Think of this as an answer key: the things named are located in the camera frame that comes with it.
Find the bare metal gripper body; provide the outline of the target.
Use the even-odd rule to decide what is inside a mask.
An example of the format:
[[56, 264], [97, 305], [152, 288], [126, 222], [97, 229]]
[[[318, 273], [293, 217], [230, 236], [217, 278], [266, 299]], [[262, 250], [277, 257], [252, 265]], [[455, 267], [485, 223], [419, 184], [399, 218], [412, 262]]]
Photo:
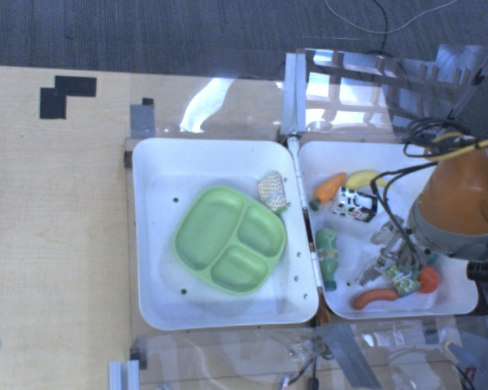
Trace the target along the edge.
[[408, 244], [410, 235], [407, 233], [407, 237], [403, 237], [403, 224], [404, 220], [395, 216], [384, 223], [370, 238], [372, 244], [380, 247], [378, 257], [383, 258], [383, 267], [396, 266], [396, 258], [400, 254], [413, 254], [416, 258], [416, 267], [425, 265], [424, 254], [416, 245], [412, 248]]

